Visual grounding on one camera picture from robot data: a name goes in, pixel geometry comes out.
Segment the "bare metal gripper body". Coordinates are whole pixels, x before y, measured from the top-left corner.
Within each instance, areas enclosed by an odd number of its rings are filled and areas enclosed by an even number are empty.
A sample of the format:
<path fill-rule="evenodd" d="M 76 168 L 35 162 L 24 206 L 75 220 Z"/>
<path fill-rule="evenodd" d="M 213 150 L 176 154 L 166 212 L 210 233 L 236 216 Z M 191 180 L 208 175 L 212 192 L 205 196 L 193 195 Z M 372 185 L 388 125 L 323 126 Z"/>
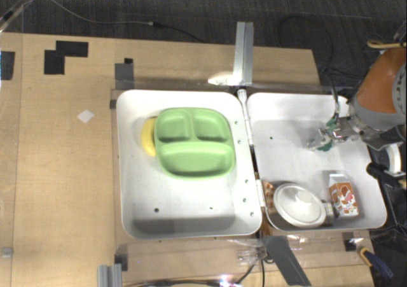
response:
<path fill-rule="evenodd" d="M 340 117 L 334 121 L 330 130 L 329 136 L 334 141 L 345 142 L 349 139 L 355 141 L 365 135 L 366 130 L 353 116 Z"/>

